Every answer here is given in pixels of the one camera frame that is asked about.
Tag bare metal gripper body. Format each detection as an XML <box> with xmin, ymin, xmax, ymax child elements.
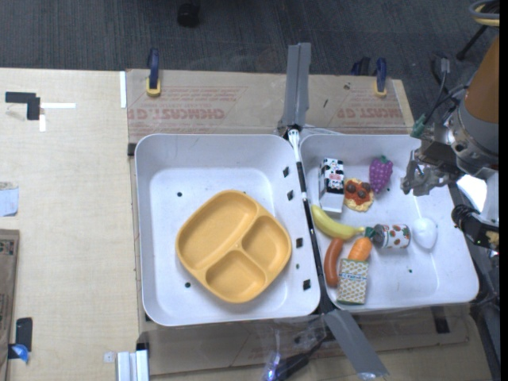
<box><xmin>414</xmin><ymin>123</ymin><xmax>499</xmax><ymax>177</ymax></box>

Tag purple grapes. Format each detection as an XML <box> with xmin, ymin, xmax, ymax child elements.
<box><xmin>368</xmin><ymin>155</ymin><xmax>394</xmax><ymax>195</ymax></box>

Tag white egg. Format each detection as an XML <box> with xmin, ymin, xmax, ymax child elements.
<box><xmin>412</xmin><ymin>217</ymin><xmax>439</xmax><ymax>251</ymax></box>

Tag pizza slice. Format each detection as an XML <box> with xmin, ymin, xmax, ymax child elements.
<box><xmin>343</xmin><ymin>177</ymin><xmax>375</xmax><ymax>214</ymax></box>

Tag small can with fruit print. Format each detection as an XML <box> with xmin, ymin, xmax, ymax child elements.
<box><xmin>371</xmin><ymin>223</ymin><xmax>412</xmax><ymax>250</ymax></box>

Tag white cow print carton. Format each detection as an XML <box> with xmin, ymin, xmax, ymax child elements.
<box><xmin>318</xmin><ymin>157</ymin><xmax>345</xmax><ymax>214</ymax></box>

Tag orange carrot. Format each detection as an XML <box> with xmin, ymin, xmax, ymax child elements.
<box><xmin>347</xmin><ymin>226</ymin><xmax>376</xmax><ymax>263</ymax></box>

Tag yellow banana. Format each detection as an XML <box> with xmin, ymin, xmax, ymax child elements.
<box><xmin>310</xmin><ymin>203</ymin><xmax>367</xmax><ymax>241</ymax></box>

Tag white plastic tray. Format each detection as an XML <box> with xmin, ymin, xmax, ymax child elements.
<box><xmin>298</xmin><ymin>133</ymin><xmax>481</xmax><ymax>314</ymax></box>
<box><xmin>133</xmin><ymin>133</ymin><xmax>322</xmax><ymax>328</ymax></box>

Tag orange sausage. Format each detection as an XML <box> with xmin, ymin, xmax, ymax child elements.
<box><xmin>323</xmin><ymin>237</ymin><xmax>345</xmax><ymax>288</ymax></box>

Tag yellow patterned carton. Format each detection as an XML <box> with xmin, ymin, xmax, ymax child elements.
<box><xmin>336</xmin><ymin>257</ymin><xmax>370</xmax><ymax>306</ymax></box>

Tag brown cardboard board red print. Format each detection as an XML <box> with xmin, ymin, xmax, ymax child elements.
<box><xmin>125</xmin><ymin>68</ymin><xmax>471</xmax><ymax>376</ymax></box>

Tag yellow divided plate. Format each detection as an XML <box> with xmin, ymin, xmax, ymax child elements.
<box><xmin>175</xmin><ymin>189</ymin><xmax>294</xmax><ymax>305</ymax></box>

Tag black cylinder on white bracket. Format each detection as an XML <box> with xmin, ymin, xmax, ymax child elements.
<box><xmin>451</xmin><ymin>169</ymin><xmax>500</xmax><ymax>253</ymax></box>

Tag black block with thin wires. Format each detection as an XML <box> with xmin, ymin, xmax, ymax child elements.
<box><xmin>273</xmin><ymin>337</ymin><xmax>329</xmax><ymax>379</ymax></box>

